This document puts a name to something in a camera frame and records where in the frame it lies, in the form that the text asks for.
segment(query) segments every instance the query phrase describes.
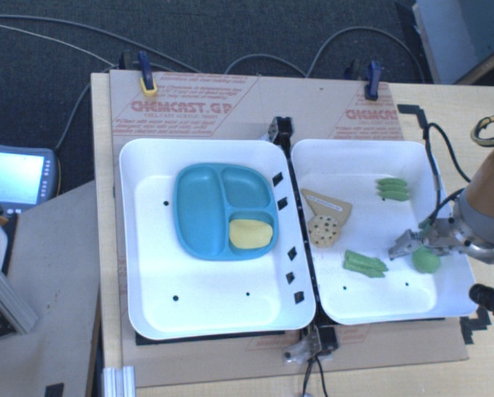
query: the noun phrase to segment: wooden table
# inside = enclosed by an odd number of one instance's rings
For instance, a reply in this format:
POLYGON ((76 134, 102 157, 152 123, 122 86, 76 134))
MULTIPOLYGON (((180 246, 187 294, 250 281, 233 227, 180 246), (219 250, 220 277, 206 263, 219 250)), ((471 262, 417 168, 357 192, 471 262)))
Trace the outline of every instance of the wooden table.
MULTIPOLYGON (((479 119, 494 115, 494 87, 390 84, 395 103, 421 106, 430 122, 438 123, 448 134, 460 165, 472 176, 489 154, 489 149, 472 142, 469 133, 479 119)), ((92 75, 94 147, 98 197, 100 243, 103 351, 105 367, 123 367, 116 219, 113 197, 113 148, 111 135, 110 88, 108 74, 92 75)), ((422 141, 414 116, 399 115, 404 138, 422 141)), ((433 153, 445 187, 465 186, 456 173, 441 137, 433 134, 433 153)), ((476 281, 494 287, 494 265, 472 260, 476 281)), ((486 331, 474 333, 474 345, 468 346, 469 360, 418 366, 397 366, 326 374, 330 395, 351 396, 494 396, 494 317, 486 331)), ((168 385, 138 389, 139 396, 253 396, 300 394, 303 375, 285 375, 253 380, 168 385)), ((322 395, 320 378, 314 373, 308 392, 322 395)))

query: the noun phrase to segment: blue clamp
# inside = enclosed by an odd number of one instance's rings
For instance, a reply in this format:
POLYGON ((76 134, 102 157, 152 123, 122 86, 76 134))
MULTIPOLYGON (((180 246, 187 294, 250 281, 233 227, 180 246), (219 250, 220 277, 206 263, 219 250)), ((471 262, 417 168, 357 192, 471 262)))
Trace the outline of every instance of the blue clamp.
POLYGON ((153 79, 151 64, 149 63, 149 59, 147 58, 147 53, 145 51, 138 52, 138 62, 140 63, 141 69, 141 90, 146 97, 154 97, 158 93, 158 88, 156 87, 156 82, 153 79))
POLYGON ((379 62, 373 60, 370 62, 367 69, 367 77, 370 83, 364 87, 364 97, 366 97, 366 100, 375 101, 379 98, 379 94, 377 93, 379 78, 381 77, 381 65, 379 62))

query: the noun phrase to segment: yellow food item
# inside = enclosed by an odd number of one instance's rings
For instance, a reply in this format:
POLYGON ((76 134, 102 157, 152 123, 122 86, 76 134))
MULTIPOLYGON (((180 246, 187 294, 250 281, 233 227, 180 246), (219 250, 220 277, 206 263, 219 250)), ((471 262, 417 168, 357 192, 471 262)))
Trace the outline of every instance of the yellow food item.
POLYGON ((268 246, 272 239, 272 226, 255 219, 234 219, 229 223, 230 242, 240 249, 268 246))

